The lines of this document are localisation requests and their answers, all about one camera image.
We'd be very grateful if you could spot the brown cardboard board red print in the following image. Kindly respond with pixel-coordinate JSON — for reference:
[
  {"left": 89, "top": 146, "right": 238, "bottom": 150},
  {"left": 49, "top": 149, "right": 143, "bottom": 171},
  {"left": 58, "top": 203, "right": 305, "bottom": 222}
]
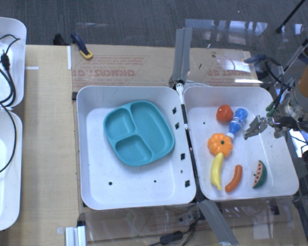
[{"left": 70, "top": 44, "right": 302, "bottom": 242}]

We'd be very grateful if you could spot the black cable with plug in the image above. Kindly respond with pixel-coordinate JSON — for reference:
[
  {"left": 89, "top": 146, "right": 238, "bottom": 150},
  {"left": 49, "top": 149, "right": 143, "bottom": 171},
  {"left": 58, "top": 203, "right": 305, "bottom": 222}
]
[{"left": 0, "top": 34, "right": 21, "bottom": 108}]

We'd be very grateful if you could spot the orange toy pumpkin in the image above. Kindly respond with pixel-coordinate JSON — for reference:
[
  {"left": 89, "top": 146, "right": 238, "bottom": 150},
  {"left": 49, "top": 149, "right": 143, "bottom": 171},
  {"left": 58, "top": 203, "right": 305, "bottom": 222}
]
[{"left": 207, "top": 133, "right": 234, "bottom": 157}]

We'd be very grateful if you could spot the yellow banana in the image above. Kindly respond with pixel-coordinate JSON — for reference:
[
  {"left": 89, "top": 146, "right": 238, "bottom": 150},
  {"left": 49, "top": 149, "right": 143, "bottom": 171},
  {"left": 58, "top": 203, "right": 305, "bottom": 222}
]
[{"left": 210, "top": 152, "right": 224, "bottom": 191}]

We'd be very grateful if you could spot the white plastic tray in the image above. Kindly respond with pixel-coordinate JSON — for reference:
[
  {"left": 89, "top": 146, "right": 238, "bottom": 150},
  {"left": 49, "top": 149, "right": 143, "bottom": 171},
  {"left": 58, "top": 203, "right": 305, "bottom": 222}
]
[
  {"left": 182, "top": 86, "right": 300, "bottom": 202},
  {"left": 0, "top": 15, "right": 27, "bottom": 109},
  {"left": 0, "top": 109, "right": 23, "bottom": 232},
  {"left": 76, "top": 85, "right": 197, "bottom": 211}
]

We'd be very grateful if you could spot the blue and white toy bottle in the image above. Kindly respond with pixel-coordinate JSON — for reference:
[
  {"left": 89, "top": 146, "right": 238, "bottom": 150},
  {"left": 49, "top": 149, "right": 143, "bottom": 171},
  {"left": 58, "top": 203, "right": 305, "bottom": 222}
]
[{"left": 225, "top": 108, "right": 248, "bottom": 140}]

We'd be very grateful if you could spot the blue divided plate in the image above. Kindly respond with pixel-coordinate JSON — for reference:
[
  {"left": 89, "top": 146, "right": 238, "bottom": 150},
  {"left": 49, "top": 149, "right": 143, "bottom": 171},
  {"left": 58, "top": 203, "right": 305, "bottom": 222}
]
[{"left": 103, "top": 100, "right": 176, "bottom": 167}]

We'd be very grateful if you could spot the red-orange toy tomato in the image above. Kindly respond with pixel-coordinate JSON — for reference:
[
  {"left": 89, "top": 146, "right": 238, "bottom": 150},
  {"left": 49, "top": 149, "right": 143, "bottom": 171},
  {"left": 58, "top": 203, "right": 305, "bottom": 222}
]
[{"left": 216, "top": 104, "right": 234, "bottom": 123}]

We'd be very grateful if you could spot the orange sausage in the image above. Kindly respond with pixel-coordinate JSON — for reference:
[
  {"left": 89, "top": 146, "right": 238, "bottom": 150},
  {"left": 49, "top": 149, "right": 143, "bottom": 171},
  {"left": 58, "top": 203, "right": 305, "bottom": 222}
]
[{"left": 224, "top": 165, "right": 243, "bottom": 193}]

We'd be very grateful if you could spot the toy watermelon slice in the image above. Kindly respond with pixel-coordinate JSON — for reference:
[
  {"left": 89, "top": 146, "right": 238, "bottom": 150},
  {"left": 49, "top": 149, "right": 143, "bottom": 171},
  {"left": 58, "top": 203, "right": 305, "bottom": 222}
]
[{"left": 252, "top": 160, "right": 268, "bottom": 190}]

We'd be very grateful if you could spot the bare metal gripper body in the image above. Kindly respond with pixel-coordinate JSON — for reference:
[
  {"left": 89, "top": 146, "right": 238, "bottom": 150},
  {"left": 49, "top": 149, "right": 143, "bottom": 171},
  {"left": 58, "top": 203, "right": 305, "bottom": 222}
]
[{"left": 266, "top": 102, "right": 308, "bottom": 139}]

